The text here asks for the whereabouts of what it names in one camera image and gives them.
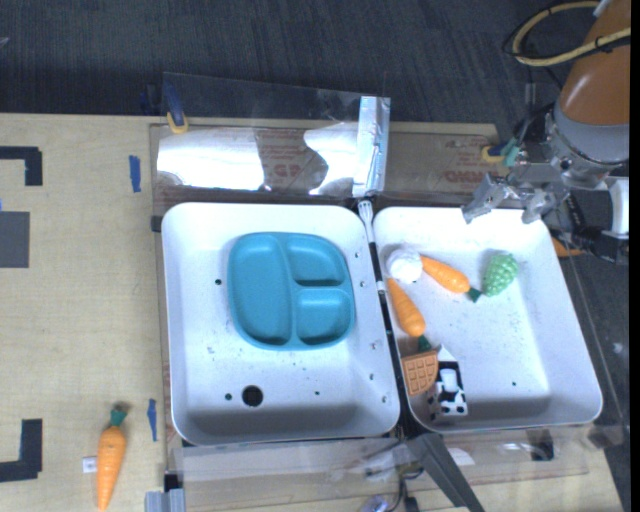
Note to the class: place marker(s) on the green grapes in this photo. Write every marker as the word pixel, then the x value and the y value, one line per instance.
pixel 499 275

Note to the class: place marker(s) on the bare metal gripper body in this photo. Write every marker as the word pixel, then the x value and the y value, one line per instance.
pixel 542 176

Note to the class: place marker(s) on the black and white milk carton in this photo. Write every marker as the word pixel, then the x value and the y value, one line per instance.
pixel 452 395

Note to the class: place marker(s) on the brown waffle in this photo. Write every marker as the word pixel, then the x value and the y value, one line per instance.
pixel 420 374

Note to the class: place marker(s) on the white toy garlic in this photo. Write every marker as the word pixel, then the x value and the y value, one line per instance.
pixel 405 265

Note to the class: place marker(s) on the blue divided plate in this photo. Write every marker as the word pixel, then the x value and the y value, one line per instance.
pixel 260 290

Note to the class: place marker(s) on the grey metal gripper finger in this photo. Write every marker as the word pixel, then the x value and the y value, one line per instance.
pixel 537 206
pixel 484 200

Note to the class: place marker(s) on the orange carrot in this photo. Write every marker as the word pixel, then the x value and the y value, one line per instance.
pixel 406 310
pixel 110 455
pixel 445 275

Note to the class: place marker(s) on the black cylinder on white bracket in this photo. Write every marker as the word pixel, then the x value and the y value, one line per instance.
pixel 607 220

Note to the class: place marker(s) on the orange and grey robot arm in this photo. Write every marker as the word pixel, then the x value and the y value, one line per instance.
pixel 595 90

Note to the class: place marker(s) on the white plastic tray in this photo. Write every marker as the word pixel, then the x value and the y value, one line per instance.
pixel 200 310
pixel 505 350

